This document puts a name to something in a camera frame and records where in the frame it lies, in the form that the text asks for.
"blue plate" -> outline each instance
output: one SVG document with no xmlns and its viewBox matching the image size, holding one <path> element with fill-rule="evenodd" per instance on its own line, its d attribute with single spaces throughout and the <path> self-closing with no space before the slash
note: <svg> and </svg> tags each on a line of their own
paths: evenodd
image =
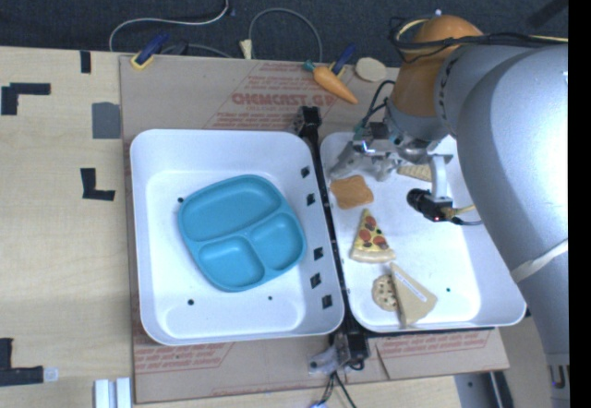
<svg viewBox="0 0 591 408">
<path fill-rule="evenodd" d="M 240 175 L 183 201 L 178 226 L 193 259 L 216 287 L 241 292 L 293 268 L 306 237 L 282 193 L 267 179 Z"/>
</svg>

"white tray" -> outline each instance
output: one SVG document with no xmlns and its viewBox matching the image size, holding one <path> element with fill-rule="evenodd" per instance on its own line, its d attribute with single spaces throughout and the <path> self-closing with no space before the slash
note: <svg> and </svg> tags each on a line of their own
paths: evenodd
<svg viewBox="0 0 591 408">
<path fill-rule="evenodd" d="M 352 136 L 335 133 L 322 141 L 320 154 L 327 186 L 331 183 L 329 171 Z M 444 139 L 436 152 L 454 156 L 447 166 L 453 205 L 472 204 L 459 168 L 455 141 Z M 379 182 L 375 179 L 376 170 L 377 165 L 367 158 L 348 175 L 361 174 L 365 178 L 374 195 L 374 202 L 369 205 L 342 210 L 329 193 L 344 280 L 356 320 L 376 332 L 496 327 L 520 321 L 525 314 L 525 301 L 485 226 L 427 220 L 407 204 L 406 194 L 412 188 L 430 189 L 430 183 L 396 172 Z M 412 328 L 402 328 L 395 313 L 384 311 L 373 302 L 372 283 L 389 272 L 388 265 L 357 262 L 349 257 L 364 208 L 378 220 L 396 253 L 395 262 L 439 299 L 434 309 Z M 461 217 L 479 220 L 475 211 Z"/>
<path fill-rule="evenodd" d="M 149 130 L 131 144 L 139 312 L 167 345 L 326 334 L 344 303 L 314 164 L 286 132 Z M 239 293 L 213 287 L 178 229 L 179 198 L 242 174 L 270 180 L 300 221 L 308 249 L 285 274 Z"/>
</svg>

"cardboard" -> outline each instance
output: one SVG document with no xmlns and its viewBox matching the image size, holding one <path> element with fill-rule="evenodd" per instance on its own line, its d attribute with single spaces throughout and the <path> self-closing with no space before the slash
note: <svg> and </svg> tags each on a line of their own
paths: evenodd
<svg viewBox="0 0 591 408">
<path fill-rule="evenodd" d="M 171 347 L 146 335 L 139 317 L 128 150 L 138 133 L 152 128 L 288 130 L 302 105 L 320 108 L 322 139 L 351 130 L 379 83 L 348 67 L 342 80 L 359 99 L 353 105 L 323 90 L 295 62 L 157 56 L 138 71 L 130 58 L 120 57 L 120 90 L 136 403 L 324 387 L 326 376 L 310 375 L 308 359 L 328 347 L 328 336 Z M 388 69 L 387 79 L 396 75 Z M 384 88 L 381 98 L 391 91 Z M 344 374 L 346 383 L 508 367 L 496 329 L 376 338 L 370 347 L 364 369 Z"/>
</svg>

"toy carrot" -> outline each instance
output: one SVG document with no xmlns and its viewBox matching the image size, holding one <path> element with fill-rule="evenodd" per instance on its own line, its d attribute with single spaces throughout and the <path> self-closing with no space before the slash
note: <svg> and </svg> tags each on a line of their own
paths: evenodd
<svg viewBox="0 0 591 408">
<path fill-rule="evenodd" d="M 312 72 L 314 80 L 326 91 L 352 104 L 359 103 L 351 90 L 327 66 L 314 66 L 311 62 L 306 62 L 304 68 Z"/>
</svg>

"table surface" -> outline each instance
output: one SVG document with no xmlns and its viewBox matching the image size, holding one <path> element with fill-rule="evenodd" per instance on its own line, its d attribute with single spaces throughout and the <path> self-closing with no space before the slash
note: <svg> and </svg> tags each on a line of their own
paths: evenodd
<svg viewBox="0 0 591 408">
<path fill-rule="evenodd" d="M 118 54 L 0 48 L 0 85 L 51 83 L 0 116 L 0 338 L 13 366 L 53 366 L 56 382 L 0 389 L 0 406 L 92 406 L 94 380 L 132 378 L 123 144 L 92 138 L 91 106 L 119 103 Z M 80 168 L 114 201 L 81 199 Z M 357 406 L 457 408 L 453 377 L 348 388 Z M 322 390 L 294 390 L 151 406 L 308 407 Z M 349 406 L 340 390 L 331 408 Z"/>
</svg>

